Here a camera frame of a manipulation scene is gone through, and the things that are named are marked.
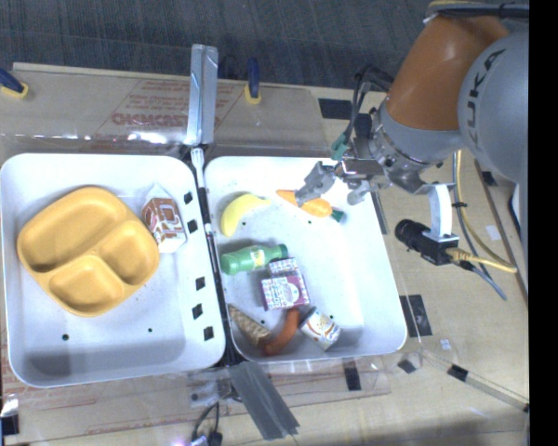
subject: green bottle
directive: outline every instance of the green bottle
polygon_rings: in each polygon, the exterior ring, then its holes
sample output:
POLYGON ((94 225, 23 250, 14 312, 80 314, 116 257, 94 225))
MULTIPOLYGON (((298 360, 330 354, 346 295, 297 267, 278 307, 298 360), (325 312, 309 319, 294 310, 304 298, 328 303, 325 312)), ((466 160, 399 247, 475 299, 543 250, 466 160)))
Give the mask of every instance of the green bottle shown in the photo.
POLYGON ((288 256, 287 246, 284 244, 271 247, 255 244, 221 255, 221 270, 225 274, 233 275, 240 271, 264 268, 269 261, 288 256))

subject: yellow banana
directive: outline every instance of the yellow banana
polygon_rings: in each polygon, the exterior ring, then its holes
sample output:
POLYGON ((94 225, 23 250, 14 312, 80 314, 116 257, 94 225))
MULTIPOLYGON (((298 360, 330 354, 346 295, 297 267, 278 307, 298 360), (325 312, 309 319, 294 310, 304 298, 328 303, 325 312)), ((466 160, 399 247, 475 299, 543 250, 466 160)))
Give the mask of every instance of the yellow banana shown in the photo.
POLYGON ((238 223, 249 211, 271 204, 271 200, 260 198, 252 193, 245 193, 232 200, 221 214, 219 227, 221 232, 231 238, 238 228, 238 223))

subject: gray carpet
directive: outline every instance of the gray carpet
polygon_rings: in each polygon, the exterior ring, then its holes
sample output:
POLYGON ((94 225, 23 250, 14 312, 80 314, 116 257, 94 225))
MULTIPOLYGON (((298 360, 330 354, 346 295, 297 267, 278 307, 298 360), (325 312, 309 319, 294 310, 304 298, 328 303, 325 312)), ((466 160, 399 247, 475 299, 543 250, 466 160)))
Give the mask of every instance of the gray carpet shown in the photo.
MULTIPOLYGON (((395 76, 433 0, 0 0, 0 66, 15 61, 187 74, 192 44, 222 76, 352 87, 371 62, 395 76)), ((529 0, 470 0, 489 4, 529 0)))

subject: toy can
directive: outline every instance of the toy can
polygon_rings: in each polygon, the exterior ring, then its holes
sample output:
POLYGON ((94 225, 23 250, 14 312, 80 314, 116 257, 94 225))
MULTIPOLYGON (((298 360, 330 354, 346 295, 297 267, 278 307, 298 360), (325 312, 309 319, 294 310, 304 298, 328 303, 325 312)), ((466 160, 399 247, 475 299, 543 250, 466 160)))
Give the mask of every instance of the toy can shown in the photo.
POLYGON ((326 314, 312 308, 299 325, 299 329, 322 350, 327 350, 339 339, 341 329, 326 314))

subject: orange divided dish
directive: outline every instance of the orange divided dish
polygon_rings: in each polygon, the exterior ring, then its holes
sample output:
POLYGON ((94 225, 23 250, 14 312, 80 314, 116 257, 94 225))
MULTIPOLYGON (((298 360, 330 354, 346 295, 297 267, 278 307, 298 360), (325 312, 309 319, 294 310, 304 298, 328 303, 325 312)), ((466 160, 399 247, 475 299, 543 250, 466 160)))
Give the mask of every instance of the orange divided dish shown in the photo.
POLYGON ((85 317, 116 307, 159 266, 147 227, 99 187, 75 190, 32 218, 19 234, 17 253, 56 302, 85 317))

